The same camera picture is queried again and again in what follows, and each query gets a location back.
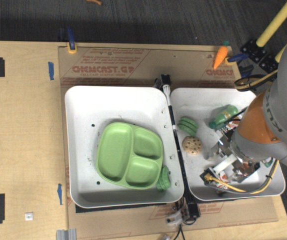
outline green plate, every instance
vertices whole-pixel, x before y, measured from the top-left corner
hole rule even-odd
[[[133,124],[114,122],[103,130],[96,169],[108,182],[131,189],[148,189],[159,179],[163,157],[163,142],[156,133]]]

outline yellow pole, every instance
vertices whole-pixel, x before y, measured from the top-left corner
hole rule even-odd
[[[285,48],[287,47],[287,44],[280,50],[280,52],[278,52],[278,54],[274,57],[274,60],[276,61],[276,62],[280,62],[280,59],[281,59],[281,57],[282,57],[282,55],[283,55],[283,52],[284,52],[284,50],[285,50]]]
[[[259,47],[264,47],[269,39],[273,36],[273,34],[277,31],[277,29],[281,26],[281,24],[287,18],[287,2],[278,12],[278,14],[274,17],[272,22],[267,26],[261,36],[257,39],[256,44]]]

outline cardboard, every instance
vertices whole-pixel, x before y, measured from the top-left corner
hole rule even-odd
[[[79,47],[70,54],[59,48],[61,87],[77,85],[153,86],[161,74],[168,74],[172,88],[233,88],[240,78],[236,64],[213,69],[213,50],[166,50],[140,48]]]
[[[222,64],[213,69],[217,46],[125,45],[78,47],[70,54],[59,50],[62,122],[66,164],[66,189],[69,228],[77,229],[78,239],[97,240],[176,232],[167,225],[175,204],[151,205],[91,212],[76,212],[70,197],[69,157],[64,96],[77,85],[152,87],[161,74],[171,77],[171,89],[233,88],[240,78],[238,67]],[[275,222],[278,220],[270,197],[199,204],[201,217],[184,230],[200,230],[237,225]]]
[[[200,218],[193,225],[185,225],[184,231],[262,224],[278,220],[271,197],[201,203],[198,206]],[[168,203],[76,213],[76,205],[68,197],[69,227],[76,229],[78,239],[83,240],[171,233],[178,229],[169,227],[166,217],[175,212],[175,207],[174,203]]]

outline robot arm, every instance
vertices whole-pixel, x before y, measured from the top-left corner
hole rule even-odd
[[[254,162],[269,157],[287,165],[287,47],[278,67],[278,78],[258,95],[234,131],[230,148],[241,159]]]

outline black cable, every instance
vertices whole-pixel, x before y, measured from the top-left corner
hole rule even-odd
[[[195,222],[197,221],[197,219],[195,219],[193,222],[186,222],[186,221],[184,221],[183,222],[183,224],[185,224],[185,225],[187,225],[187,226],[190,226],[190,225],[193,225],[193,224],[195,224]]]
[[[234,119],[235,117],[237,117],[237,116],[239,116],[239,115],[241,115],[243,112],[245,112],[246,110],[247,110],[247,106],[245,107],[245,108],[243,108],[240,112],[238,112],[237,114],[235,114],[235,115],[233,115],[233,116],[231,116],[230,118],[228,118],[226,121],[224,121],[222,124],[220,124],[220,125],[227,125],[228,123],[230,123],[231,121],[234,121],[234,120],[236,120],[236,121],[240,121],[240,119]]]
[[[265,80],[262,80],[256,84],[252,84],[257,80],[262,79],[263,77],[265,77],[265,75],[251,75],[248,77],[238,79],[237,81],[234,82],[234,85],[236,86],[236,89],[239,92],[251,91],[251,90],[254,90],[255,88],[257,88],[259,86],[262,86],[263,84],[265,84],[267,82],[272,82],[272,80],[274,80],[274,78],[276,76],[275,76],[275,74],[272,74],[271,76],[267,77]]]
[[[181,235],[182,235],[183,240],[186,240],[185,235],[184,235],[184,231],[183,231],[183,228],[181,227],[181,225],[180,225],[180,231],[181,231]]]
[[[175,237],[174,237],[173,240],[176,240],[176,239],[178,238],[178,236],[179,236],[179,234],[180,234],[180,232],[181,232],[181,228],[182,228],[182,226],[179,225],[178,233],[175,235]]]

